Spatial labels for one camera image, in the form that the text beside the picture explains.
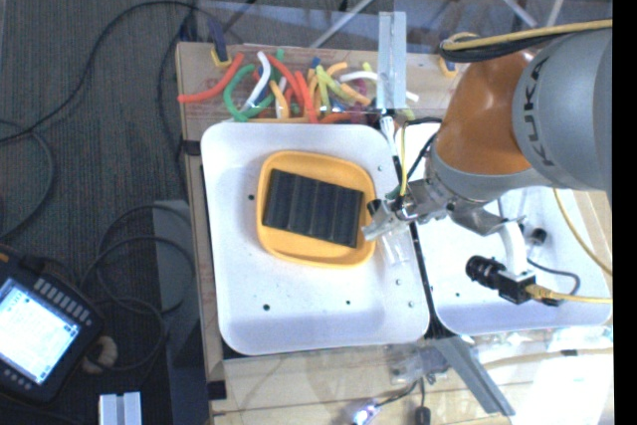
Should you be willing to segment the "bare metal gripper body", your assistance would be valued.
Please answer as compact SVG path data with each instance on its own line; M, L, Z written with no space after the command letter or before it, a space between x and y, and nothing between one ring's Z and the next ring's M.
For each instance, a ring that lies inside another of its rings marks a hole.
M438 179L422 178L407 183L405 194L395 200L392 209L402 221L428 222L445 218L454 198Z

